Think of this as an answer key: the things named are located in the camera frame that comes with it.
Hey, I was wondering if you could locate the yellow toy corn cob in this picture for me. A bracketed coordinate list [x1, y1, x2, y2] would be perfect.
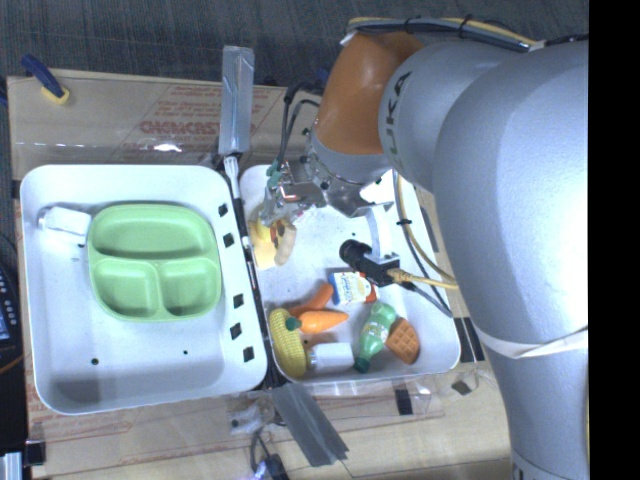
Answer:
[268, 307, 308, 380]

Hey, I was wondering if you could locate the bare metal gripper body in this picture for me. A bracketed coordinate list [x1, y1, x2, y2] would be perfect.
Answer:
[276, 153, 375, 218]

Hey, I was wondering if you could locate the green divided plate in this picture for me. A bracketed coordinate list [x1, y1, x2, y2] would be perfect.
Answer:
[87, 203, 223, 323]

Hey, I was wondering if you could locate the orange toy sausage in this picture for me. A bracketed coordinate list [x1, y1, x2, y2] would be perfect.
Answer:
[288, 282, 335, 318]

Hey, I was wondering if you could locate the brown cardboard board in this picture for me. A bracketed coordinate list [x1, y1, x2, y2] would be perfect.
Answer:
[7, 67, 512, 479]

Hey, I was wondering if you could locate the white plastic bottle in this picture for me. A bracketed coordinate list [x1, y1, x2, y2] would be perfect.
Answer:
[37, 205, 94, 237]

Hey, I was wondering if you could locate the black block with thin wires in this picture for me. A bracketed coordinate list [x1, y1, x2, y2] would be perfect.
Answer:
[263, 454, 290, 480]

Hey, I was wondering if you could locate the green plastic bottle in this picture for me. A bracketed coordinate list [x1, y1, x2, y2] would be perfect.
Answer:
[352, 301, 398, 374]

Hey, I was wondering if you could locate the white and orange carton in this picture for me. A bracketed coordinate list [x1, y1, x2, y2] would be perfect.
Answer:
[327, 269, 380, 307]

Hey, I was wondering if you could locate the black cylinder on white bracket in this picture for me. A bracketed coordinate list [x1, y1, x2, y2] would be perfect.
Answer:
[338, 183, 402, 288]

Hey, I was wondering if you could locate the white plastic tray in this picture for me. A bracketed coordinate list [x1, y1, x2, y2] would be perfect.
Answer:
[18, 163, 269, 416]
[238, 163, 462, 387]

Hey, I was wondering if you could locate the brown toy waffle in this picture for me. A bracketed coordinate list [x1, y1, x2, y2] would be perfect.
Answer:
[384, 316, 422, 366]

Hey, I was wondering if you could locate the white can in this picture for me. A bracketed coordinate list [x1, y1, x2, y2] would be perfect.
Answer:
[305, 341, 357, 374]

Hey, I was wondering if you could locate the beige toy bread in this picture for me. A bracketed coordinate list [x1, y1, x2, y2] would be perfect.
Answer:
[272, 219, 298, 267]

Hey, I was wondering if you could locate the orange toy carrot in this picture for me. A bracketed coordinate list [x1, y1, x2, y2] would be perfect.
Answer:
[284, 308, 350, 336]

